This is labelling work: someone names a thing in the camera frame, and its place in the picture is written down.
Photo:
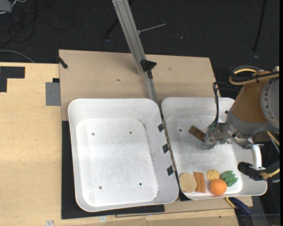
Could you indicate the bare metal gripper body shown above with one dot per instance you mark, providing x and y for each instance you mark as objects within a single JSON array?
[{"x": 224, "y": 134}]

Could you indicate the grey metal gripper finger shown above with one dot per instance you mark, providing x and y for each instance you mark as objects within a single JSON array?
[
  {"x": 205, "y": 144},
  {"x": 213, "y": 145}
]

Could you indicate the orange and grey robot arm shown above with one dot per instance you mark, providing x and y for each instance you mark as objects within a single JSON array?
[{"x": 248, "y": 102}]

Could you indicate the brown chocolate bar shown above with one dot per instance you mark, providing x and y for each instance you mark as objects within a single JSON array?
[{"x": 196, "y": 132}]

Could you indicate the white plastic tray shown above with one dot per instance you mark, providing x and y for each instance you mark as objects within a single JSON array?
[
  {"x": 202, "y": 160},
  {"x": 118, "y": 159}
]

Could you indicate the yellow round cookie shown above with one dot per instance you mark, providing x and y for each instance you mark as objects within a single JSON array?
[{"x": 212, "y": 174}]

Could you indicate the green pea pods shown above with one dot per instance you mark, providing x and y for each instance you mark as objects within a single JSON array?
[{"x": 230, "y": 178}]

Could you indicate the orange rectangular wafer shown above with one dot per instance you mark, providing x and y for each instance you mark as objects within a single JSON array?
[{"x": 200, "y": 182}]

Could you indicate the orange fruit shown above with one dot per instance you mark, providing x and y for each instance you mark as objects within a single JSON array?
[{"x": 218, "y": 187}]

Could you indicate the tan round biscuit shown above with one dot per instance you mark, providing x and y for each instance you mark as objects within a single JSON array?
[{"x": 187, "y": 182}]

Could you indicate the black cylinder on white bracket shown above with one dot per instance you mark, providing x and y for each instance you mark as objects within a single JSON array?
[{"x": 256, "y": 155}]

